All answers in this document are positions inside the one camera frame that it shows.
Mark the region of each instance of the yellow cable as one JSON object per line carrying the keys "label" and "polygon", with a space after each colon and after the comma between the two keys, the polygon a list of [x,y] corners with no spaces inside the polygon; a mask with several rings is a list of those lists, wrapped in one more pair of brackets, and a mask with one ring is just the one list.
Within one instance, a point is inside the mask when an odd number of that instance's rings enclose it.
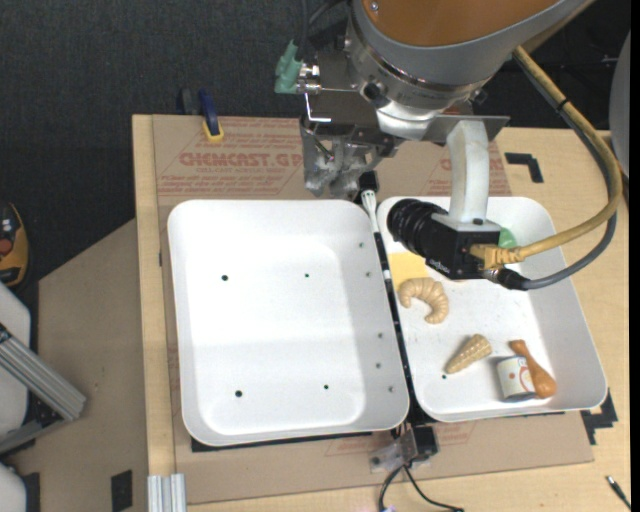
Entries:
{"label": "yellow cable", "polygon": [[614,156],[609,145],[604,141],[591,123],[589,123],[589,121],[587,121],[587,119],[566,100],[564,94],[562,94],[549,76],[534,62],[534,60],[521,46],[518,46],[514,50],[513,56],[530,73],[536,82],[544,88],[555,103],[558,106],[562,106],[562,109],[573,121],[577,129],[585,134],[595,150],[602,157],[611,183],[611,197],[607,205],[589,220],[530,245],[524,247],[513,247],[511,249],[501,249],[487,245],[473,246],[471,248],[471,254],[482,259],[484,261],[485,268],[495,268],[496,266],[502,266],[506,263],[524,261],[525,258],[528,258],[529,256],[553,249],[581,237],[598,227],[603,222],[609,220],[609,218],[616,213],[618,204],[622,197],[622,177],[620,176],[620,168],[618,160]]}

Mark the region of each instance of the table surface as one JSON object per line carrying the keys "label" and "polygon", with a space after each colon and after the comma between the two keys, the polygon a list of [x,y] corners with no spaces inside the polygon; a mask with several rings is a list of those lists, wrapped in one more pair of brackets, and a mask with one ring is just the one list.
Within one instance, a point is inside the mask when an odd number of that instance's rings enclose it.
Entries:
{"label": "table surface", "polygon": [[[164,299],[158,265],[160,231],[154,169],[153,116],[133,117],[136,222],[149,473],[176,472],[165,347]],[[556,231],[597,213],[606,202],[602,176],[589,152],[571,130],[505,128],[497,137],[501,152],[529,153],[543,169],[544,183],[533,183],[527,168],[508,165],[514,196],[544,206]],[[568,263],[586,254],[602,228],[563,246]],[[607,250],[572,277],[601,358],[618,421],[596,431],[594,462],[588,464],[456,477],[424,482],[428,496],[465,510],[625,510],[608,486],[612,475],[631,498],[629,391],[629,216],[618,208],[616,234]],[[373,511],[378,487],[359,487],[236,502],[190,506],[190,511]],[[390,487],[386,501],[398,511],[430,510],[408,483]]]}

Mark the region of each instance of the gray floor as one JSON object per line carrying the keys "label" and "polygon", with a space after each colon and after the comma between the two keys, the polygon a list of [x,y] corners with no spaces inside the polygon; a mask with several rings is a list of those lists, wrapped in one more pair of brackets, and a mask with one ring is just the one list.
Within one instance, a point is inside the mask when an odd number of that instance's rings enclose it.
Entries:
{"label": "gray floor", "polygon": [[[36,277],[134,217],[132,114],[175,113],[181,87],[209,88],[222,115],[301,112],[272,78],[298,1],[2,4],[0,197],[24,218]],[[343,29],[345,13],[341,5],[318,24],[317,46]],[[596,0],[534,54],[598,128],[630,20],[631,0]],[[478,113],[563,126],[512,66],[486,92]]]}

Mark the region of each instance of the toy chicken drumstick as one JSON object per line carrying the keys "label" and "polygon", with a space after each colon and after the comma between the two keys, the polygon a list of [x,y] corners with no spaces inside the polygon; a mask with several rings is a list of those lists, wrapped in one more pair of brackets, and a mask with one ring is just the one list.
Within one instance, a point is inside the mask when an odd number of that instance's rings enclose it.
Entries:
{"label": "toy chicken drumstick", "polygon": [[529,353],[529,349],[524,340],[510,341],[509,346],[516,354],[527,360],[527,366],[529,367],[529,373],[533,387],[536,390],[536,395],[540,398],[548,398],[555,395],[558,388],[556,381]]}

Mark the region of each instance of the can label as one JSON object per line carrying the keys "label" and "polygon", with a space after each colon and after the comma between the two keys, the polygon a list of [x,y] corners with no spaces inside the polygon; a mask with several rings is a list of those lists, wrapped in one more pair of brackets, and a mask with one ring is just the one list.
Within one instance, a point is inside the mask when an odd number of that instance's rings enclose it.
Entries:
{"label": "can label", "polygon": [[505,401],[517,402],[535,398],[536,390],[533,387],[526,358],[509,357],[500,361],[496,368]]}

